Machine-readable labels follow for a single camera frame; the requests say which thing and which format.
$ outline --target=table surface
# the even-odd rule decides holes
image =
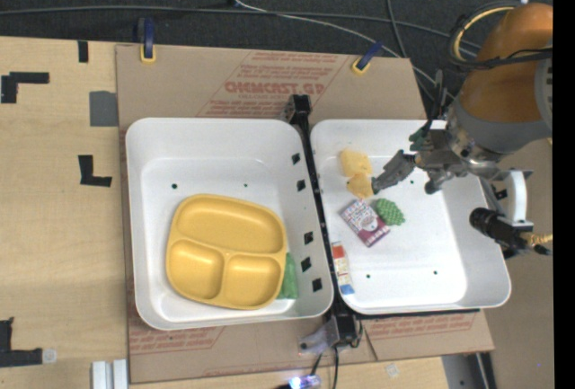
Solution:
[[[89,119],[89,93],[116,92],[114,46],[91,43],[90,65],[80,66],[75,41],[0,38],[0,74],[48,71],[52,81],[20,84],[18,102],[0,105],[0,319],[14,317],[13,349],[57,350],[56,364],[0,369],[2,387],[87,388],[92,362],[128,357],[119,132],[92,128]],[[109,188],[79,186],[79,155],[93,155],[94,175],[113,177]],[[538,268],[540,282],[551,275],[549,264]],[[509,314],[492,317],[495,328],[509,330]],[[546,343],[553,362],[553,334]],[[342,366],[338,387],[448,388],[439,357],[394,364],[398,376],[386,371],[390,362]],[[544,364],[539,373],[553,380],[549,358]],[[299,375],[291,370],[131,387],[271,388]],[[331,382],[333,368],[320,368],[319,375]]]

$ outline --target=yellow plate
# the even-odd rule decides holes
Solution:
[[[270,209],[246,200],[198,194],[178,206],[166,273],[181,295],[234,309],[258,309],[281,289],[286,229]]]

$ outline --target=white tray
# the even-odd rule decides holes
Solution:
[[[510,281],[500,246],[472,229],[469,215],[486,207],[474,176],[455,178],[434,195],[428,176],[416,169],[405,181],[373,198],[397,204],[406,222],[367,248],[339,213],[355,199],[346,189],[339,154],[348,147],[366,153],[374,175],[403,149],[421,120],[325,120],[311,134],[330,241],[347,252],[355,294],[342,295],[362,314],[395,314],[502,305]],[[443,127],[443,123],[434,124]]]
[[[314,317],[330,307],[332,279],[301,138],[292,126],[274,119],[141,119],[128,129],[126,150],[136,306],[150,326],[261,323]],[[200,193],[249,200],[278,214],[296,262],[298,299],[241,311],[197,303],[172,289],[164,260],[173,213]]]

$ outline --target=robotic arm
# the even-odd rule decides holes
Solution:
[[[459,42],[482,17],[506,11],[493,28],[475,61],[461,58]],[[553,8],[547,4],[496,3],[475,11],[457,25],[449,46],[450,59],[471,70],[449,107],[445,129],[431,128],[430,119],[410,136],[413,154],[397,152],[372,180],[375,194],[394,186],[415,167],[424,170],[428,194],[445,181],[472,173],[480,178],[494,210],[476,209],[470,223],[513,252],[534,249],[533,225],[525,220],[528,172],[502,171],[498,162],[528,143],[553,135]],[[495,181],[504,181],[513,208],[504,210],[494,198]]]

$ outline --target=cardboard box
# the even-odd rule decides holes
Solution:
[[[146,117],[278,118],[293,93],[307,93],[312,125],[322,119],[424,119],[411,63],[376,57],[355,75],[357,56],[245,49],[156,46],[140,61],[137,45],[116,46],[120,169],[128,278],[128,341],[132,383],[309,368],[297,340],[323,318],[161,332],[145,325],[133,302],[133,271],[124,148],[128,127]],[[364,321],[357,349],[341,364],[492,349],[483,312]]]

